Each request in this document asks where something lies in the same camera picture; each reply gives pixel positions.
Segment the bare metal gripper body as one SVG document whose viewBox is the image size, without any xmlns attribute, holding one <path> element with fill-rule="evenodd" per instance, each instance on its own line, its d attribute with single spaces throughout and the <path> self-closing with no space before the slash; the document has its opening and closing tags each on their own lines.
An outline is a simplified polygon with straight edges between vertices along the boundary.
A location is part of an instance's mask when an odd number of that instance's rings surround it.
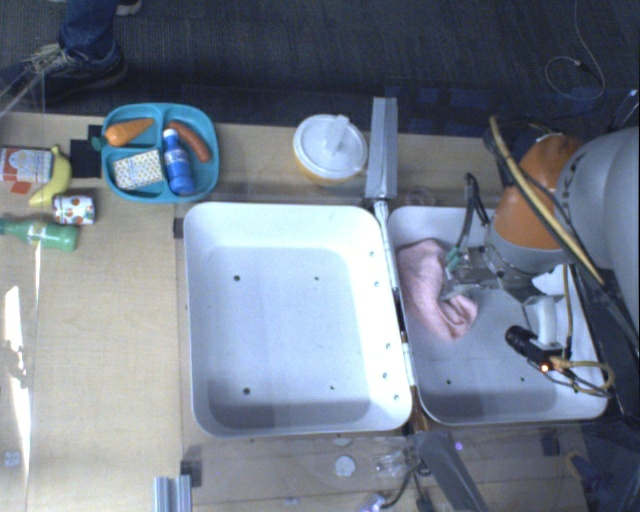
<svg viewBox="0 0 640 512">
<path fill-rule="evenodd" d="M 468 296 L 472 291 L 503 287 L 504 261 L 493 248 L 454 246 L 445 257 L 441 298 Z"/>
</svg>

